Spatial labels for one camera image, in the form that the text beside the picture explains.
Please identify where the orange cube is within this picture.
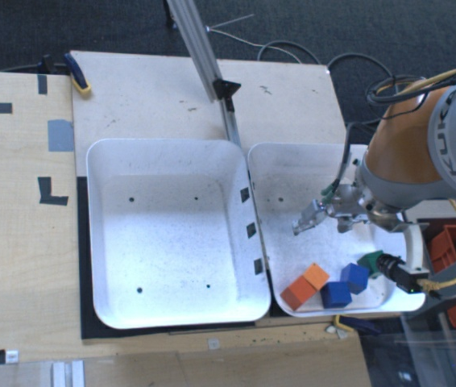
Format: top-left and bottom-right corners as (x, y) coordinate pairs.
(302, 261), (331, 292)

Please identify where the blue cube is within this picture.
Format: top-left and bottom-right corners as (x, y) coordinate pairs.
(339, 262), (371, 296)
(319, 281), (354, 310)

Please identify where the white plastic tray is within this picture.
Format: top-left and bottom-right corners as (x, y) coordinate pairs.
(247, 141), (428, 319)
(85, 137), (273, 331)

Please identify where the black cylinder on white bracket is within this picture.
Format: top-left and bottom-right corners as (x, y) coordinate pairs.
(375, 222), (431, 295)

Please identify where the green cube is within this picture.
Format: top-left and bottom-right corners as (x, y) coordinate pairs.
(356, 249), (386, 280)

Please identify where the red cube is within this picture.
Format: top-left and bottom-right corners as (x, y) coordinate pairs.
(279, 275), (319, 313)

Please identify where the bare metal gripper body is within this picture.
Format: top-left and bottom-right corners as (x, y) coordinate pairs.
(323, 182), (410, 234)

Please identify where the red plastic crate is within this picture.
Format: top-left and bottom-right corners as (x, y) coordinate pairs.
(424, 223), (456, 274)

